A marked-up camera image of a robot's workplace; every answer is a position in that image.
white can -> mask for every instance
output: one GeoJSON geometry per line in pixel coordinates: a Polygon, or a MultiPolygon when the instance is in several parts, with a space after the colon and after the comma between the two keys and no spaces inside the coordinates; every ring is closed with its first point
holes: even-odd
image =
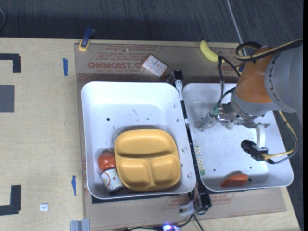
{"type": "Polygon", "coordinates": [[[120,177],[115,168],[108,169],[101,174],[101,178],[108,193],[123,187],[120,177]]]}

banana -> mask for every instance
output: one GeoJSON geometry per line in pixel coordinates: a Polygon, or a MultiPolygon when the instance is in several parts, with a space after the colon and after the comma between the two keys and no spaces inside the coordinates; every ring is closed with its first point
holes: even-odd
{"type": "Polygon", "coordinates": [[[204,40],[200,43],[200,50],[207,59],[212,62],[218,62],[218,55],[209,48],[204,40]]]}

gray square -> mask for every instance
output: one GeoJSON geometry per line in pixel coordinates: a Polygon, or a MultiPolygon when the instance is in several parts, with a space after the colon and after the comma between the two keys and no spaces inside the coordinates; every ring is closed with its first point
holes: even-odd
{"type": "Polygon", "coordinates": [[[0,112],[15,111],[15,86],[0,85],[0,112]]]}

yellow plate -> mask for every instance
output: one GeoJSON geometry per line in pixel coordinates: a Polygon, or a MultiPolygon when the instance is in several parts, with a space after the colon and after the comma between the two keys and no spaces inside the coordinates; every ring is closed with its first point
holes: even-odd
{"type": "Polygon", "coordinates": [[[123,185],[134,191],[166,189],[180,179],[177,146],[163,130],[123,132],[115,142],[115,160],[123,185]]]}

white square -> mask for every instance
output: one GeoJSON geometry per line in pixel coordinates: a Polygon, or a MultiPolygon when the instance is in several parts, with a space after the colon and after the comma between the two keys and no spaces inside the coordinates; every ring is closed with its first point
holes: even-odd
{"type": "Polygon", "coordinates": [[[48,203],[40,204],[40,210],[41,211],[48,211],[48,203]]]}

